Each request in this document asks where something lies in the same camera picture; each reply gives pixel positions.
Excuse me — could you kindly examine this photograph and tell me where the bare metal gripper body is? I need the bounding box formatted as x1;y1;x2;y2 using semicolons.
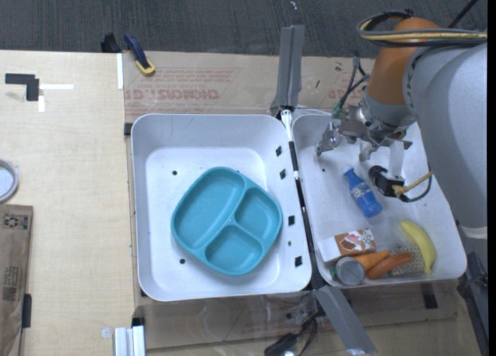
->
338;103;413;149

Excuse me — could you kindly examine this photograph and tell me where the blue plastic bottle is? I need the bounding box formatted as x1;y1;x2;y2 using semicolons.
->
340;164;384;219

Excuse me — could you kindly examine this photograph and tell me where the white plastic tray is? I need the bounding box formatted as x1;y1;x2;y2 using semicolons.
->
291;111;468;290
130;112;313;302

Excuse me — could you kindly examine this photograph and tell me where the white and brown carton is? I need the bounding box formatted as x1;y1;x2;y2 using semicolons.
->
317;226;378;264

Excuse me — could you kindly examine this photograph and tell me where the yellow banana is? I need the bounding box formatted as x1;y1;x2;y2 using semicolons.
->
399;219;438;276

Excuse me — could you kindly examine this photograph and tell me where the orange carrot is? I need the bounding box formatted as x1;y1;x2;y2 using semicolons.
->
350;250;391;271

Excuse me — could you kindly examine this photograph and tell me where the brown cardboard board red print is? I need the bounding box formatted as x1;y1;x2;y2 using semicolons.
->
122;50;468;350

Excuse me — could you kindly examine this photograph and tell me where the orange sausage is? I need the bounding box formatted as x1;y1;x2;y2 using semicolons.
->
366;251;415;281

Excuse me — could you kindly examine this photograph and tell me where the silver can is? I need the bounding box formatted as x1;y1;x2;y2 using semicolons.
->
334;255;367;287

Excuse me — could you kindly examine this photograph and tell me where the brown patterned packet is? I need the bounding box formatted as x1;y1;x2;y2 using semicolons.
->
387;245;426;278

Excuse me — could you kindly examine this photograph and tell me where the blue divided plate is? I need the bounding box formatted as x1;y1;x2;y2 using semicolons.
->
170;166;284;278

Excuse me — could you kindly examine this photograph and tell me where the brown paper bag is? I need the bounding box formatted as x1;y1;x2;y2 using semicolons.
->
0;203;34;356

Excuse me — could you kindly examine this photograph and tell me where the black cylinder on white bracket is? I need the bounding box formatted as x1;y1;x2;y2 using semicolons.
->
367;140;406;199

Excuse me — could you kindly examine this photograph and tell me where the grey round ring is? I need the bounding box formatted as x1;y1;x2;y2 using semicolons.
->
0;158;20;205

